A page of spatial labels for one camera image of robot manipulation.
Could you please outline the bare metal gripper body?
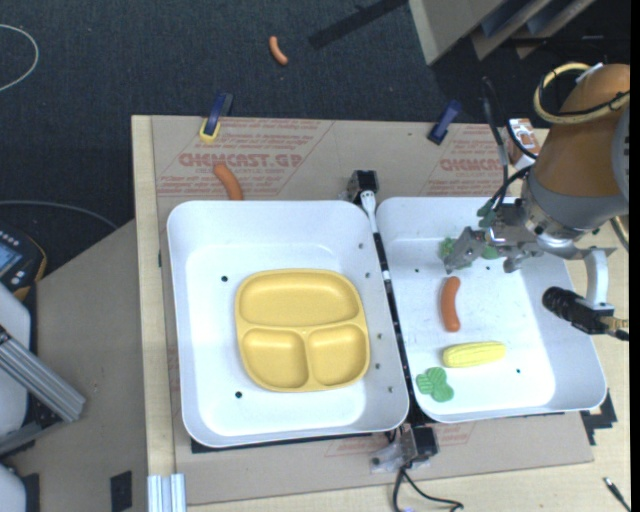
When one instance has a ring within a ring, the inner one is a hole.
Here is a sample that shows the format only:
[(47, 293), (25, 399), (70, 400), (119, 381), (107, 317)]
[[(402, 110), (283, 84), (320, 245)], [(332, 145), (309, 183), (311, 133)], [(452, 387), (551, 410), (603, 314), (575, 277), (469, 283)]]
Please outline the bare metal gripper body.
[(558, 223), (537, 204), (503, 203), (488, 228), (489, 244), (502, 256), (510, 245), (535, 244), (543, 253), (562, 258), (576, 256), (576, 231)]

